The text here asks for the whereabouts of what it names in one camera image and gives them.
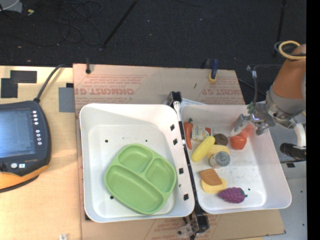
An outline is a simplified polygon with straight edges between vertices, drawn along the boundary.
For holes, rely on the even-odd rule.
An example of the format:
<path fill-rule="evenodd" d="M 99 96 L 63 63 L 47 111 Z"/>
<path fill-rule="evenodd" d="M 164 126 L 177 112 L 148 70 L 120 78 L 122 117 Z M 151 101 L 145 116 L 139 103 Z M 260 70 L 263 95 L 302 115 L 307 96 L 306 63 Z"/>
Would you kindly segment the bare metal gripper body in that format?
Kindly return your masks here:
<path fill-rule="evenodd" d="M 296 126 L 293 117 L 294 115 L 284 112 L 271 101 L 249 104 L 249 118 L 260 130 L 275 125 L 293 129 Z"/>

